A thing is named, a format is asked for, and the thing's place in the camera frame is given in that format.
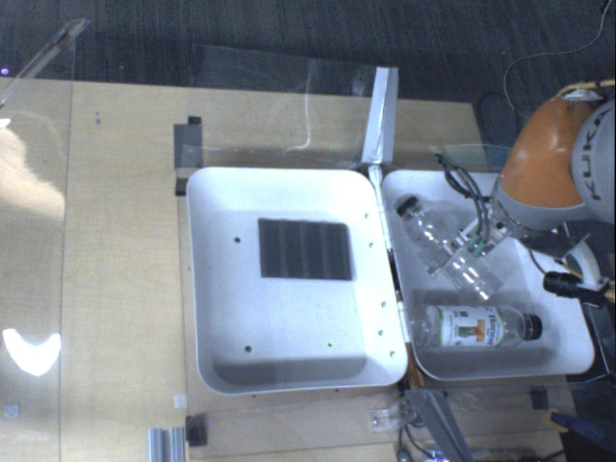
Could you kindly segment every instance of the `table surface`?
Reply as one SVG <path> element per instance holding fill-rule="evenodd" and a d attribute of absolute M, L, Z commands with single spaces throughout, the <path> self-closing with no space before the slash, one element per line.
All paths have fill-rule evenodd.
<path fill-rule="evenodd" d="M 40 89 L 53 103 L 58 84 L 43 82 Z M 16 399 L 22 411 L 16 420 L 0 421 L 3 460 L 57 461 L 61 453 L 64 462 L 142 461 L 148 428 L 183 425 L 191 399 L 188 409 L 181 400 L 192 389 L 194 350 L 191 341 L 185 342 L 193 331 L 185 330 L 186 299 L 184 304 L 182 299 L 179 236 L 185 221 L 174 195 L 173 124 L 186 123 L 188 115 L 202 116 L 217 128 L 241 129 L 250 141 L 261 127 L 258 122 L 238 127 L 234 112 L 240 105 L 259 112 L 275 95 L 74 84 L 62 300 L 56 308 L 45 303 L 24 306 L 9 296 L 7 304 L 7 314 L 13 313 L 15 323 L 27 322 L 32 330 L 61 331 L 63 349 L 59 364 L 37 379 L 37 386 L 48 384 L 46 402 L 32 397 L 37 391 L 32 380 L 0 349 L 0 372 L 11 378 L 0 384 L 0 400 Z M 302 101 L 300 97 L 277 96 L 287 109 L 294 101 Z M 327 105 L 330 115 L 324 120 L 326 128 L 344 130 L 348 116 L 341 112 L 351 107 L 349 98 L 322 96 L 319 101 Z M 397 148 L 406 149 L 417 166 L 430 145 L 479 143 L 473 109 L 467 104 L 399 101 L 397 132 Z M 36 158 L 28 162 L 35 163 Z M 53 210 L 50 204 L 45 207 Z M 44 231 L 53 233 L 57 227 L 43 226 L 39 231 L 37 241 L 44 242 Z M 32 258 L 45 250 L 44 244 L 30 248 Z M 31 278 L 35 277 L 23 274 L 23 279 Z M 61 323 L 62 329 L 53 330 L 53 323 Z M 252 405 L 253 399 L 246 401 Z M 242 408 L 241 400 L 235 402 L 235 409 Z M 556 431 L 544 428 L 477 434 L 469 443 L 483 448 L 537 447 L 539 453 L 547 454 L 558 449 L 560 441 Z M 231 451 L 228 457 L 221 451 L 216 457 L 229 462 L 395 460 L 395 436 L 372 436 L 367 424 L 365 429 L 363 438 L 349 434 L 352 442 L 318 449 L 314 440 L 295 430 L 293 446 L 299 450 L 260 455 Z M 225 436 L 232 447 L 237 440 L 257 440 L 258 435 L 227 432 Z M 419 440 L 427 441 L 427 435 L 420 433 Z M 260 443 L 263 447 L 257 451 L 264 451 L 267 439 L 261 438 Z"/>

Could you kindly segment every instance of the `white cable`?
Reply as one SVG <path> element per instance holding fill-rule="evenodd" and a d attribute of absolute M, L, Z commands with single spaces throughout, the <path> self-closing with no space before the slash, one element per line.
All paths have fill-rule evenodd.
<path fill-rule="evenodd" d="M 583 46 L 581 46 L 580 48 L 576 48 L 574 50 L 569 50 L 569 51 L 545 51 L 542 53 L 535 53 L 533 55 L 528 55 L 526 57 L 522 57 L 519 58 L 518 60 L 516 60 L 513 64 L 511 64 L 510 66 L 507 67 L 507 69 L 504 71 L 504 76 L 502 77 L 502 89 L 504 91 L 504 96 L 507 99 L 507 103 L 509 103 L 509 106 L 511 107 L 511 109 L 517 113 L 518 115 L 520 115 L 523 118 L 528 119 L 528 116 L 526 115 L 522 115 L 520 112 L 518 112 L 516 110 L 516 107 L 514 106 L 514 104 L 511 102 L 511 98 L 509 97 L 509 92 L 507 92 L 507 78 L 509 76 L 509 72 L 511 71 L 511 69 L 521 63 L 521 62 L 525 62 L 526 60 L 530 60 L 531 58 L 537 58 L 537 57 L 548 57 L 548 56 L 557 56 L 557 55 L 570 55 L 572 53 L 577 53 L 578 51 L 582 51 L 585 50 L 586 48 L 590 48 L 593 44 L 595 44 L 597 42 L 597 40 L 601 37 L 601 34 L 603 33 L 603 26 L 605 24 L 605 16 L 607 15 L 607 11 L 609 10 L 609 8 L 612 5 L 612 1 L 613 0 L 608 0 L 607 4 L 605 5 L 605 9 L 603 10 L 603 14 L 601 16 L 601 22 L 599 24 L 599 32 L 597 33 L 597 35 L 587 44 L 584 44 Z"/>

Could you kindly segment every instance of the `clear plastic bottle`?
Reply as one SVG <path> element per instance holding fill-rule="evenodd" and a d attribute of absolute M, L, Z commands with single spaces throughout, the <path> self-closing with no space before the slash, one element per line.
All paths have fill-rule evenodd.
<path fill-rule="evenodd" d="M 464 246 L 452 249 L 457 232 L 433 204 L 411 196 L 398 206 L 397 212 L 430 275 L 442 272 L 463 297 L 479 301 L 489 299 L 502 285 L 481 257 L 475 257 Z"/>
<path fill-rule="evenodd" d="M 415 347 L 515 347 L 541 337 L 543 324 L 511 306 L 430 305 L 411 320 Z"/>

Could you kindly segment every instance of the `gray floor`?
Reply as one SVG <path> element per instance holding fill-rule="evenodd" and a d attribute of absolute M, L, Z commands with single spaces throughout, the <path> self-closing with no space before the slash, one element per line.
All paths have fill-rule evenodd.
<path fill-rule="evenodd" d="M 486 141 L 511 143 L 520 121 L 502 75 L 527 54 L 573 49 L 596 35 L 604 0 L 0 0 L 0 65 L 15 70 L 59 22 L 86 17 L 81 80 L 186 85 L 199 44 L 393 64 L 400 95 L 475 103 Z M 561 86 L 614 76 L 614 6 L 602 38 L 510 74 L 529 114 Z"/>

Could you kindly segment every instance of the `black bottle cap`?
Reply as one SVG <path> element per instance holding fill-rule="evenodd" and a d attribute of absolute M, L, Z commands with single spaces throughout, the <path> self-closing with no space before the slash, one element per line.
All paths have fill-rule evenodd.
<path fill-rule="evenodd" d="M 400 205 L 398 205 L 398 208 L 396 209 L 396 212 L 398 213 L 398 215 L 400 217 L 404 216 L 404 213 L 406 211 L 408 211 L 409 209 L 412 209 L 413 207 L 415 207 L 417 204 L 419 203 L 419 200 L 417 199 L 416 196 L 409 196 L 406 200 L 404 200 Z"/>
<path fill-rule="evenodd" d="M 536 315 L 524 315 L 525 333 L 523 339 L 525 341 L 535 341 L 541 337 L 543 332 L 543 323 Z"/>

